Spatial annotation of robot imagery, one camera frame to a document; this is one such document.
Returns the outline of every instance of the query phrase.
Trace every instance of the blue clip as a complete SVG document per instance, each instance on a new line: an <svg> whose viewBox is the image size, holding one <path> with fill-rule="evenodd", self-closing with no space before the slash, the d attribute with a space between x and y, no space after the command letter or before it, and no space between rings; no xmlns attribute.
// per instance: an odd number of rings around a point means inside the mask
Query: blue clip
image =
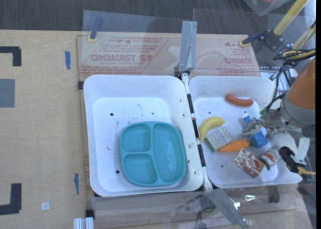
<svg viewBox="0 0 321 229"><path fill-rule="evenodd" d="M252 43L254 40L259 39L262 36L261 33L254 33L253 35L247 37L244 40L239 41L240 47L248 46L250 43Z"/></svg>
<svg viewBox="0 0 321 229"><path fill-rule="evenodd" d="M97 40L97 32L100 31L101 25L102 25L102 18L101 17L97 17L96 20L95 20L94 27L92 28L92 31L89 32L89 35L88 35L88 41L89 42L91 42L91 43L96 42L96 40Z"/></svg>

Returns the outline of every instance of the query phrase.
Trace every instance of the black tape marking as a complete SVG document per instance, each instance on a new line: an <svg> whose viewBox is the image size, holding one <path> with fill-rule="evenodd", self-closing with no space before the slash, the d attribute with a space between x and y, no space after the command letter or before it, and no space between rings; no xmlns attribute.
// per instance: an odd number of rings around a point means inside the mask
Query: black tape marking
<svg viewBox="0 0 321 229"><path fill-rule="evenodd" d="M203 154L203 150L202 150L202 146L200 144L197 145L198 150L199 150L199 155L200 155L200 159L201 159L201 165L202 167L205 167L205 159L204 159L204 154Z"/></svg>
<svg viewBox="0 0 321 229"><path fill-rule="evenodd" d="M190 94L187 94L187 100L188 100L188 102L189 102L189 107L190 107L191 113L194 113L192 98L191 98L191 95L190 95Z"/></svg>
<svg viewBox="0 0 321 229"><path fill-rule="evenodd" d="M19 47L0 47L1 54L12 54L12 66L21 66L21 49Z"/></svg>
<svg viewBox="0 0 321 229"><path fill-rule="evenodd" d="M196 120L195 120L195 118L192 118L192 123L193 123L194 133L195 133L196 139L199 139L200 136L199 136L199 131L197 130L197 125L196 125Z"/></svg>
<svg viewBox="0 0 321 229"><path fill-rule="evenodd" d="M21 210L22 185L21 183L11 184L10 203L0 205L0 215L18 214Z"/></svg>

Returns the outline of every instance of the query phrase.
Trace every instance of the black strip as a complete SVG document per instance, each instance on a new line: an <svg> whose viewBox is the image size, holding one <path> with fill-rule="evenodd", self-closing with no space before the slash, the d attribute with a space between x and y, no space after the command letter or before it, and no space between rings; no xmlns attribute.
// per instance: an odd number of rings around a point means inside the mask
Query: black strip
<svg viewBox="0 0 321 229"><path fill-rule="evenodd" d="M193 103L192 103L192 97L190 94L187 94L187 100L189 102L189 107L190 107L190 111L191 113L194 113L194 108L193 108Z"/></svg>
<svg viewBox="0 0 321 229"><path fill-rule="evenodd" d="M86 217L92 217L95 219L94 211L92 209L86 209Z"/></svg>
<svg viewBox="0 0 321 229"><path fill-rule="evenodd" d="M84 82L78 81L78 89L84 89Z"/></svg>
<svg viewBox="0 0 321 229"><path fill-rule="evenodd" d="M22 185L11 184L10 204L0 205L0 215L18 214L21 210Z"/></svg>
<svg viewBox="0 0 321 229"><path fill-rule="evenodd" d="M200 159L201 159L201 164L202 167L205 167L205 159L204 159L204 154L203 154L203 150L202 150L202 146L200 144L197 145L198 149L199 149L199 154L200 154Z"/></svg>
<svg viewBox="0 0 321 229"><path fill-rule="evenodd" d="M194 132L195 132L196 139L199 139L199 138L200 138L200 135L199 135L199 131L197 130L197 125L196 125L196 120L195 120L195 118L192 118L192 123L193 123L193 127L194 127Z"/></svg>
<svg viewBox="0 0 321 229"><path fill-rule="evenodd" d="M19 47L0 47L0 53L12 54L12 66L21 66L21 49Z"/></svg>

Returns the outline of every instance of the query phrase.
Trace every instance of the yellow pole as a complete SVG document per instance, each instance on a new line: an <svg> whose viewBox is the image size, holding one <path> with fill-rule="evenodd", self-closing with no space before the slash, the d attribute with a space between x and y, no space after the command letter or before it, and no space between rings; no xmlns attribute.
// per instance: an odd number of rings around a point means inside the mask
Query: yellow pole
<svg viewBox="0 0 321 229"><path fill-rule="evenodd" d="M305 46L305 44L314 36L316 32L316 23L312 25L312 27L308 28L302 36L293 44L293 49L301 49Z"/></svg>
<svg viewBox="0 0 321 229"><path fill-rule="evenodd" d="M283 17L283 19L275 27L273 31L274 34L276 34L277 36L281 36L286 28L290 25L290 23L294 20L295 16L298 15L298 13L303 9L307 1L308 0L296 0L290 10Z"/></svg>

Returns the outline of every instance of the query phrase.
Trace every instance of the toy sausage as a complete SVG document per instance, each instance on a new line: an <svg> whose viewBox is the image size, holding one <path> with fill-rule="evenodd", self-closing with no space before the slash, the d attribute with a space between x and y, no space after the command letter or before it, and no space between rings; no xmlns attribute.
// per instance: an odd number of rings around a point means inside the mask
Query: toy sausage
<svg viewBox="0 0 321 229"><path fill-rule="evenodd" d="M227 94L225 96L225 100L234 105L243 106L243 107L251 106L253 104L252 99L239 99L232 94Z"/></svg>

